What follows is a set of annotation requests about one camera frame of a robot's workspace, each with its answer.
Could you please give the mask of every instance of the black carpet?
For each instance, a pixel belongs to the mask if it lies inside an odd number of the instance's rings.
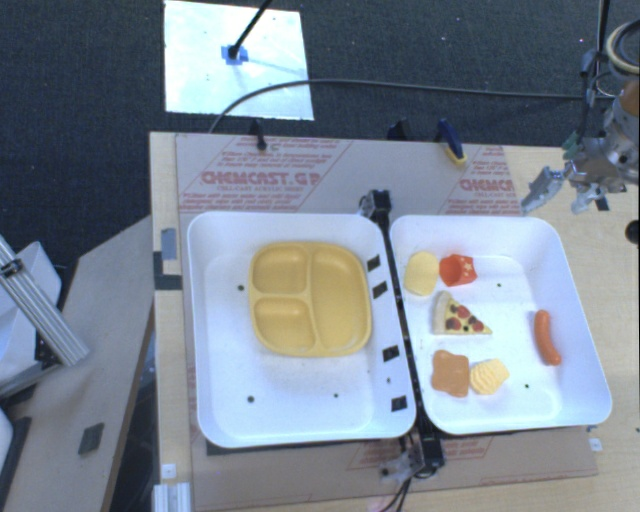
[[[260,0],[214,2],[257,7]],[[309,75],[579,94],[595,46],[590,0],[276,0],[301,13]],[[608,32],[640,14],[612,2]],[[150,131],[206,131],[213,116],[164,112],[161,0],[3,0],[0,233],[40,240],[66,265],[149,213]],[[384,138],[402,117],[430,140],[447,117],[467,142],[558,146],[580,103],[347,87],[312,89],[316,120],[267,133]],[[221,132],[242,133],[246,118]]]

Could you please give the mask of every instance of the wooden table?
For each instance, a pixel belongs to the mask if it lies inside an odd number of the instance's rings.
[[[152,189],[173,190],[153,195],[154,226],[175,224],[177,211],[176,156],[170,134],[154,134],[151,143]],[[527,183],[545,165],[562,168],[556,148],[505,147],[516,191],[524,196]],[[409,494],[405,510],[633,510],[640,491],[640,418],[638,375],[638,250],[624,237],[637,217],[638,188],[611,195],[611,211],[575,216],[570,204],[575,191],[568,185],[533,216],[549,222],[560,234],[613,398],[609,419],[591,432],[602,444],[597,453],[599,475],[544,482]],[[161,250],[154,228],[154,251]],[[165,275],[180,273],[180,257],[164,261]],[[175,478],[191,479],[188,401],[182,302],[171,290],[156,291],[156,315],[173,312],[177,321],[158,332],[160,462],[175,464]],[[278,506],[282,511],[377,510],[381,498],[360,498]]]

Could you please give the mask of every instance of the toy pizza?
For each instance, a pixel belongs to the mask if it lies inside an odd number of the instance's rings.
[[[434,334],[491,334],[491,329],[446,291],[436,297],[433,310]]]

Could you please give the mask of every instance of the black metal post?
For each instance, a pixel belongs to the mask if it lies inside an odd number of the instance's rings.
[[[242,46],[243,41],[247,38],[247,36],[251,32],[255,24],[258,23],[258,20],[264,14],[264,11],[267,10],[267,8],[269,7],[269,4],[271,4],[272,1],[273,0],[265,0],[264,2],[262,2],[262,5],[258,9],[258,12],[253,17],[251,22],[247,25],[247,28],[244,29],[244,32],[240,35],[240,37],[236,41],[236,44],[234,44],[231,48],[229,48],[230,59],[238,58],[238,52],[240,51],[240,46]]]

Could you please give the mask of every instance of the toy hot dog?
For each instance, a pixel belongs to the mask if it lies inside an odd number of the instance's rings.
[[[536,336],[536,344],[544,362],[552,366],[558,366],[562,362],[562,356],[558,354],[549,334],[549,312],[544,309],[536,312],[533,321],[533,330]]]

